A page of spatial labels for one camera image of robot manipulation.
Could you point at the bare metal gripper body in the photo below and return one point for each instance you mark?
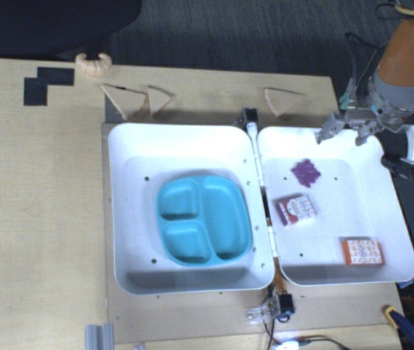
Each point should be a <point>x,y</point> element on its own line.
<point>363,115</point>

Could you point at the orange carton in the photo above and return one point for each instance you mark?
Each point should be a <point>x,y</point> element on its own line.
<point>362,251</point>

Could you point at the white plastic tray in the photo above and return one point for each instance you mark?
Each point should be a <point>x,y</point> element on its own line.
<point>134,202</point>
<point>360,202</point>

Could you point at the blue divided plate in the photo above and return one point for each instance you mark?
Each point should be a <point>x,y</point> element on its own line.
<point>225,217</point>

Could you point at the pale wood board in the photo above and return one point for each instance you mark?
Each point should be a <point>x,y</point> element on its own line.
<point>199,315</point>

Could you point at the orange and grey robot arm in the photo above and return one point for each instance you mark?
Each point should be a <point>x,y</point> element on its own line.
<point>400,57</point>

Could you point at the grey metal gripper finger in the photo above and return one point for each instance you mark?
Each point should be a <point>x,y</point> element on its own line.
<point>331,127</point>
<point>365,131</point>

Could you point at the purple grapes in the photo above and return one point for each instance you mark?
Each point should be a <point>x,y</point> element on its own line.
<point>305,173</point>

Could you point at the red and white carton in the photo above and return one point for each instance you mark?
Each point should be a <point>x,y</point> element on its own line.
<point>297,210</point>

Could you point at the thin black and white rod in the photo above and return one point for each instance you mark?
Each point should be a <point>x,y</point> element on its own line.
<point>258,159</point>

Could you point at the tan croissant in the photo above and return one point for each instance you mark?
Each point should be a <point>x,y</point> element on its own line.
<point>92,66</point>

